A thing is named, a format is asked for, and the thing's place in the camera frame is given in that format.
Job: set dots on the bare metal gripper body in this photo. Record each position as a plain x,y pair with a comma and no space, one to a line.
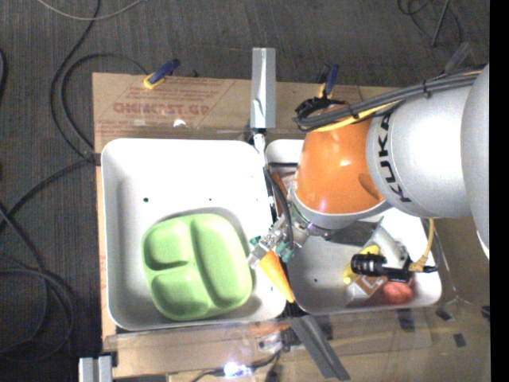
304,229

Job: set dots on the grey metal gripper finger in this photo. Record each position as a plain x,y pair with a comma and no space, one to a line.
265,244

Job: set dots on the orange toy carrot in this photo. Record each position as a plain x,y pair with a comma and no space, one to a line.
278,275

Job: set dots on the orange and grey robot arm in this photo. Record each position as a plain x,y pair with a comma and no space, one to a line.
417,153

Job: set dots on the white plastic tray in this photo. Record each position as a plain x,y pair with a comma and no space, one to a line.
322,277
179,173

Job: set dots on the green divided plate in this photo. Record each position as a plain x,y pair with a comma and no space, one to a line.
199,265

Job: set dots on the brown and white carton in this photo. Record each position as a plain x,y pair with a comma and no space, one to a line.
364,291

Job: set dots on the red toy food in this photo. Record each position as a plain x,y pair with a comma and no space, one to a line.
397,293

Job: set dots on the brown cardboard board, red print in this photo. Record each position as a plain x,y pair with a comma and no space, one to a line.
167,106

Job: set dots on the black cylinder on white bracket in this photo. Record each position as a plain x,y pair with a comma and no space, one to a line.
367,264

